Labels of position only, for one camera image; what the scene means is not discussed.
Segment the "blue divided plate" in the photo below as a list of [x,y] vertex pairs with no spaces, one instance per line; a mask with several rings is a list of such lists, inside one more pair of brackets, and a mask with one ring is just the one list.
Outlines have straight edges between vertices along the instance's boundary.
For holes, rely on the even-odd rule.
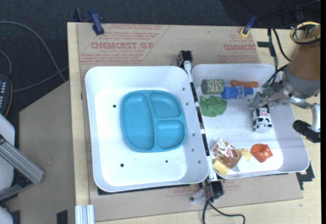
[[121,128],[128,145],[139,152],[163,152],[180,147],[186,123],[179,100],[164,91],[134,91],[121,101]]

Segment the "green can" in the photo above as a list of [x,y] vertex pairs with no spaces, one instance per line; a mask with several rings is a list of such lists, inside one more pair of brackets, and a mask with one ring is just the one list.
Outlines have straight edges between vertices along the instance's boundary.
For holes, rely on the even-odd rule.
[[221,94],[224,91],[222,79],[203,79],[201,83],[203,95]]

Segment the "black carpet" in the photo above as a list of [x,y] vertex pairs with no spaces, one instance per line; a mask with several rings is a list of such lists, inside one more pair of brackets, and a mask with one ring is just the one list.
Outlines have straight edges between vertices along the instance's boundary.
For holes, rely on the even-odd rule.
[[[315,0],[0,0],[0,21],[19,22],[34,30],[46,43],[57,66],[68,66],[67,22],[80,8],[98,11],[102,22],[139,24],[243,26],[251,15],[258,18]],[[257,20],[253,27],[287,28],[300,21],[320,22],[320,2],[282,15]],[[21,90],[53,74],[56,68],[41,41],[17,24],[0,23],[0,50],[11,60],[14,94],[8,118],[35,102],[64,81],[60,76],[36,87]],[[9,64],[0,54],[0,73]],[[68,70],[63,72],[69,79]]]

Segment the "green cloth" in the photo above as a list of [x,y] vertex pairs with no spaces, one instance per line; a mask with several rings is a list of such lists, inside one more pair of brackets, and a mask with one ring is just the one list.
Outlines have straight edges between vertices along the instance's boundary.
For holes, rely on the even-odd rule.
[[200,110],[204,116],[220,116],[226,110],[227,101],[219,96],[200,97]]

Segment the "tool handle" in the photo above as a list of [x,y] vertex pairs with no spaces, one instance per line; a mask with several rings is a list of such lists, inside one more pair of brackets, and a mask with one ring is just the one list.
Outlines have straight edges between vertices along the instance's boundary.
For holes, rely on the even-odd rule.
[[238,81],[238,80],[232,80],[231,86],[233,86],[233,87],[243,86],[245,88],[257,88],[259,86],[259,83],[257,81],[243,82],[243,81]]

